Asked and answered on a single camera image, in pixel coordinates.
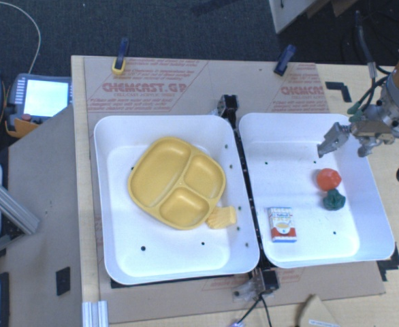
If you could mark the white and orange carton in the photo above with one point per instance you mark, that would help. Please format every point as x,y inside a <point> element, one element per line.
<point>283,225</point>

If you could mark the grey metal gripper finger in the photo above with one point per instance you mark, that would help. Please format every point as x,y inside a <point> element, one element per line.
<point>333,140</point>
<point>364,146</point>

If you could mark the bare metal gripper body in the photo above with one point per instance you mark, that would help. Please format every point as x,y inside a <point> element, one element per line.
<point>373,127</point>

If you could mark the yellow divided plate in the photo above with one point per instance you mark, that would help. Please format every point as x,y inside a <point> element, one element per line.
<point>162,169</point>

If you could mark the thin black rod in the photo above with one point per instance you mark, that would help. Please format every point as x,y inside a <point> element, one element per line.
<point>246,179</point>

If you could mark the brown cardboard board red print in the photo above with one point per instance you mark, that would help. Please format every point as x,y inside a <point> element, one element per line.
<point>192,80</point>

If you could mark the white plastic tray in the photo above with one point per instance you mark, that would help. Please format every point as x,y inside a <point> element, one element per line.
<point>288,148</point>
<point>172,254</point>

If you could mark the green toy broccoli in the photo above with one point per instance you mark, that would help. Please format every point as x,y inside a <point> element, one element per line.
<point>334,200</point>

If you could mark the yellow ridged toy chip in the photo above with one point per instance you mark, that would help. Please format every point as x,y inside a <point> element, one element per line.
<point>224,216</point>

